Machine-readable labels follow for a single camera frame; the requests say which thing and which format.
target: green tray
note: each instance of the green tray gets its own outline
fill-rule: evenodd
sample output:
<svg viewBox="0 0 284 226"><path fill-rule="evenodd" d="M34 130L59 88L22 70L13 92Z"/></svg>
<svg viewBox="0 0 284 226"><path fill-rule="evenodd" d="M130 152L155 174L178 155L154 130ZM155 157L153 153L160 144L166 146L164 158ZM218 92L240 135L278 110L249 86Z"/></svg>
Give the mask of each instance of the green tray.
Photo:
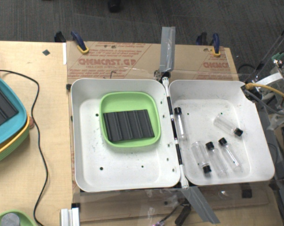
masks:
<svg viewBox="0 0 284 226"><path fill-rule="evenodd" d="M7 213L15 213L20 218L20 225L21 226L37 226L35 222L24 212L20 210L8 210L0 214L0 226L1 226L1 219Z"/></svg>
<svg viewBox="0 0 284 226"><path fill-rule="evenodd" d="M154 137L135 139L128 141L111 142L108 140L105 129L103 113L133 111L133 110L147 110L150 123L154 132ZM143 92L113 92L106 94L100 101L100 126L105 141L116 147L139 147L151 145L157 142L161 136L160 119L154 99Z"/></svg>

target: gray cable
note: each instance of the gray cable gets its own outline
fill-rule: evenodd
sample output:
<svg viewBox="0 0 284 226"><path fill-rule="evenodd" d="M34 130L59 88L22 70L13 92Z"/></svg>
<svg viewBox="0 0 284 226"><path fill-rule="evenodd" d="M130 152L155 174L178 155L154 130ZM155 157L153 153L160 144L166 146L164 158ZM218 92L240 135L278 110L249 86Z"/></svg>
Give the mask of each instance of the gray cable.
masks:
<svg viewBox="0 0 284 226"><path fill-rule="evenodd" d="M257 100L259 102L259 104L261 104L262 106L266 107L267 109L269 109L271 112L278 114L278 115L284 115L284 113L275 111L273 108L269 107L266 103L264 103L262 100L260 100L257 96L255 96L252 92L248 91L247 89L245 90L245 93L247 93L248 95L250 95L251 97L253 97L255 100Z"/></svg>

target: chair leg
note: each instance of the chair leg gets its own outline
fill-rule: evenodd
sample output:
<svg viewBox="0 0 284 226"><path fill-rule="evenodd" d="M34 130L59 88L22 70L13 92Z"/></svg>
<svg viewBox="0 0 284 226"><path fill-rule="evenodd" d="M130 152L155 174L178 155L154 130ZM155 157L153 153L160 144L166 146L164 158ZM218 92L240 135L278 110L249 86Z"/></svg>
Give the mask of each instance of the chair leg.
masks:
<svg viewBox="0 0 284 226"><path fill-rule="evenodd" d="M121 0L109 0L108 7L111 13L116 13L120 10Z"/></svg>

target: gray carpet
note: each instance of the gray carpet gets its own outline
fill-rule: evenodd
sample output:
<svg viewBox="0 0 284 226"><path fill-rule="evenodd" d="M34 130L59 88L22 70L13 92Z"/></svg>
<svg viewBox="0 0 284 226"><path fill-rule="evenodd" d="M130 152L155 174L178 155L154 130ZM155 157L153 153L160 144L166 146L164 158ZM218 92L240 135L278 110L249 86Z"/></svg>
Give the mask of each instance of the gray carpet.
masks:
<svg viewBox="0 0 284 226"><path fill-rule="evenodd" d="M218 33L238 68L257 66L284 29L284 0L122 0L118 13L107 1L0 0L0 40L71 40L74 29L84 40L160 43L162 26L175 26L176 44Z"/></svg>

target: table top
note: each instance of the table top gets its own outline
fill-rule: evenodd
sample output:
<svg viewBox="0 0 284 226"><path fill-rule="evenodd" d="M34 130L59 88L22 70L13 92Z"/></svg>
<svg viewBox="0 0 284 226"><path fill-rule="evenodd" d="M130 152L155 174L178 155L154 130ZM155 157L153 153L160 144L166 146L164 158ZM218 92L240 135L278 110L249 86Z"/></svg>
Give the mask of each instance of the table top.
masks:
<svg viewBox="0 0 284 226"><path fill-rule="evenodd" d="M193 53L199 47L185 46L185 48ZM50 54L45 55L43 53L45 50L48 50ZM234 66L231 56L228 60ZM74 193L72 190L69 92L66 90L68 80L67 65L63 64L63 44L0 41L0 69L25 74L37 80L40 85L39 98L33 115L40 129L40 146L47 162L49 181L38 205L36 216L44 225L60 225L60 210L71 208ZM23 77L5 72L0 72L0 78L13 89L30 113L37 86ZM45 176L45 168L38 148L38 133L34 127L24 142L8 157L0 161L0 213L18 209L33 218L33 208L45 182ZM278 225L281 217L273 191L266 184L263 184L262 188L257 190L258 194L254 194L253 198L258 197L255 203L251 201L247 204L242 203L245 207L239 207L241 203L239 200L236 201L237 207L230 209L226 201L221 206L218 201L214 204L212 200L211 206L217 209L214 212L221 221L221 225L232 225L233 219L237 225ZM110 203L111 205L107 202L100 202L96 207L94 205L93 222L82 224L142 226L150 223L149 217L107 221L110 217L100 215L104 210L108 208L120 210L117 204ZM85 218L83 221L89 221L87 216L89 213L86 210L83 207L81 211L82 218ZM166 225L173 225L172 219L174 222L179 213L180 211L172 216ZM152 220L160 220L164 216L154 216ZM203 223L196 212L189 215L187 225L190 224L211 225L208 222Z"/></svg>

